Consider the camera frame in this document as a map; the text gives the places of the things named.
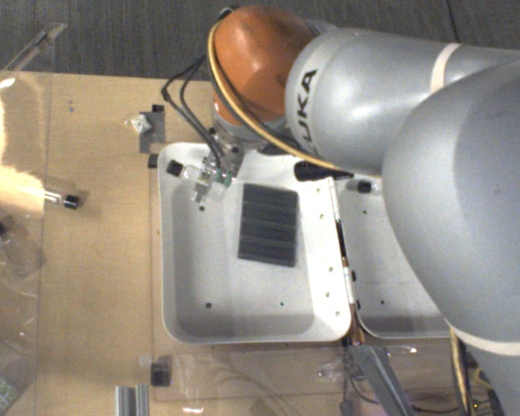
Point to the dark grey ribbed block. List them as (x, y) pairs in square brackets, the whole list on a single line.
[(268, 225)]

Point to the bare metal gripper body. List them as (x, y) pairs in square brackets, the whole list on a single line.
[(225, 156)]

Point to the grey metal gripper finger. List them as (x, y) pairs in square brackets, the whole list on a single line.
[(200, 190)]

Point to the pale wood board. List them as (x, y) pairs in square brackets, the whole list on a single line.
[(99, 254)]

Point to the clear plastic bottle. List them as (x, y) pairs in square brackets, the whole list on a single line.
[(336, 367)]

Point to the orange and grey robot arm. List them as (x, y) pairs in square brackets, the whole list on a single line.
[(372, 102)]

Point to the black cylinder on white bracket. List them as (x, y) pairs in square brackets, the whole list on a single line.
[(312, 170)]

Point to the crumpled clear plastic wrapper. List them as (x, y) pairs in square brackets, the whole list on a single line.
[(138, 124)]

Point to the thin black and white rod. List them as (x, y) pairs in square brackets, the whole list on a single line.
[(342, 241)]

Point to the white plastic tray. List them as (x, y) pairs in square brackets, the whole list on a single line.
[(377, 275), (225, 284)]

